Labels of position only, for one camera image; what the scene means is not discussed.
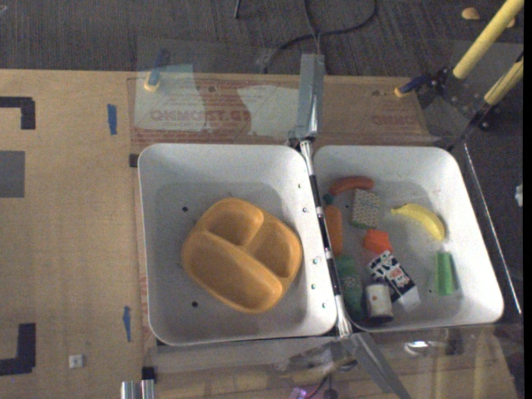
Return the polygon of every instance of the gray floor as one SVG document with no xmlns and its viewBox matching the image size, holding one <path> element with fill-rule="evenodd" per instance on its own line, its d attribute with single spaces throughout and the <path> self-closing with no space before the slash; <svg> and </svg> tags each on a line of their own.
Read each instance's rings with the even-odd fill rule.
<svg viewBox="0 0 532 399">
<path fill-rule="evenodd" d="M 0 7 L 8 6 L 0 15 L 0 68 L 131 71 L 147 67 L 146 46 L 167 40 L 223 45 L 227 52 L 218 69 L 238 71 L 242 63 L 238 49 L 275 48 L 308 33 L 303 0 L 242 0 L 239 20 L 233 18 L 235 1 L 0 0 Z M 365 27 L 322 39 L 328 74 L 417 76 L 435 72 L 452 63 L 456 44 L 473 41 L 504 1 L 377 0 L 377 15 Z M 371 1 L 310 3 L 313 19 L 326 31 L 358 22 Z M 461 18 L 462 9 L 471 6 L 478 9 L 481 21 Z M 524 24 L 521 12 L 516 26 L 498 40 L 510 46 L 501 48 L 506 58 L 514 57 L 515 49 L 522 50 Z M 294 54 L 302 49 L 313 51 L 314 45 L 307 40 L 293 49 Z M 297 66 L 298 59 L 291 55 L 287 52 L 271 71 L 286 72 Z M 522 85 L 499 109 L 490 118 L 491 128 L 475 131 L 467 141 L 469 155 L 459 149 L 456 156 L 460 161 L 473 161 L 475 173 L 464 165 L 465 177 L 486 242 L 494 250 L 495 270 L 512 281 L 522 307 L 523 210 L 514 198 L 515 187 L 523 180 Z M 484 196 L 478 194 L 477 185 Z M 520 322 L 517 307 L 511 305 L 510 283 L 503 283 L 502 288 L 509 304 L 503 320 Z"/>
</svg>

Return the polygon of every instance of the banana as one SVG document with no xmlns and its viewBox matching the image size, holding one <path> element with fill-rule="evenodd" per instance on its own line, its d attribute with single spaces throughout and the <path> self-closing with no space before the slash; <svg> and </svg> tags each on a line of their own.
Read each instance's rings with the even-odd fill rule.
<svg viewBox="0 0 532 399">
<path fill-rule="evenodd" d="M 429 209 L 419 204 L 405 204 L 398 209 L 392 209 L 392 214 L 402 214 L 411 219 L 417 220 L 432 236 L 438 241 L 443 241 L 446 237 L 446 228 L 441 219 Z"/>
</svg>

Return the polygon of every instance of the yellow tube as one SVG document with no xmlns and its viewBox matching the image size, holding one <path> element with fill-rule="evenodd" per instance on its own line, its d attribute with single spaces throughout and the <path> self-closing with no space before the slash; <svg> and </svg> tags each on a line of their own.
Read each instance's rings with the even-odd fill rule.
<svg viewBox="0 0 532 399">
<path fill-rule="evenodd" d="M 521 58 L 484 95 L 486 103 L 497 105 L 521 81 L 524 73 L 525 59 Z"/>
<path fill-rule="evenodd" d="M 452 71 L 456 78 L 464 80 L 469 76 L 475 65 L 488 52 L 491 45 L 500 37 L 510 21 L 514 19 L 524 5 L 525 0 L 506 0 L 505 4 L 491 19 L 484 31 L 480 33 L 467 53 L 461 58 L 460 62 L 456 64 Z"/>
</svg>

